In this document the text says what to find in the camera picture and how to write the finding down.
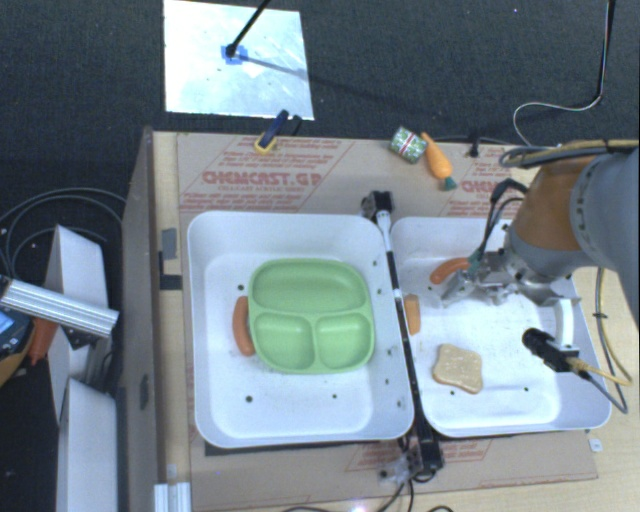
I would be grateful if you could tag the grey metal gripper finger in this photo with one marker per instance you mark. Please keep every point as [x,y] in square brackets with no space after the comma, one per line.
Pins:
[454,287]
[497,296]

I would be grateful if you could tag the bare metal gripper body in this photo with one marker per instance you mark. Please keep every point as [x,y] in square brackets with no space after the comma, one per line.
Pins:
[500,272]

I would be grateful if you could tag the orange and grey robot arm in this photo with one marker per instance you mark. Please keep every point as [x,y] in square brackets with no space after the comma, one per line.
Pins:
[560,210]

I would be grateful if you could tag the orange sausage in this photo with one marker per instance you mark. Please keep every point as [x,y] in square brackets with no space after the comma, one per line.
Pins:
[445,270]
[243,335]

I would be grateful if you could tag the orange rounded block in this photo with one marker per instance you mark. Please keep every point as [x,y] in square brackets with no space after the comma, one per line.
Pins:
[413,312]

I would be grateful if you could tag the white plastic tray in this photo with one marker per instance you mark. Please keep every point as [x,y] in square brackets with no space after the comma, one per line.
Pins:
[500,350]
[300,410]

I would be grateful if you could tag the thin black and white rod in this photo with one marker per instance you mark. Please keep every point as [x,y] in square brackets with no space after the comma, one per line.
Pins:
[400,305]

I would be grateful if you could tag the tan bread slice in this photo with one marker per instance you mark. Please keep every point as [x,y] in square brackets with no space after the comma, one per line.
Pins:
[457,370]

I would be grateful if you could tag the orange carrot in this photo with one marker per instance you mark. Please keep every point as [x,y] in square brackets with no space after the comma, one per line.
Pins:
[437,160]

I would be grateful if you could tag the green patterned can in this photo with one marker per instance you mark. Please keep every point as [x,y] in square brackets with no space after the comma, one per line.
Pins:
[407,145]

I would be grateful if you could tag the green divided plate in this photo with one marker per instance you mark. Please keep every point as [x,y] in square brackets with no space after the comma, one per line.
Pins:
[305,320]

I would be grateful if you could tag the brown cardboard board red print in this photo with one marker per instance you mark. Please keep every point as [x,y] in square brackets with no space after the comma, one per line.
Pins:
[280,170]

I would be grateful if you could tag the black cylinder on white bracket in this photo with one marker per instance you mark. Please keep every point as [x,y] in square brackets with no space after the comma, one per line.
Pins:
[547,347]

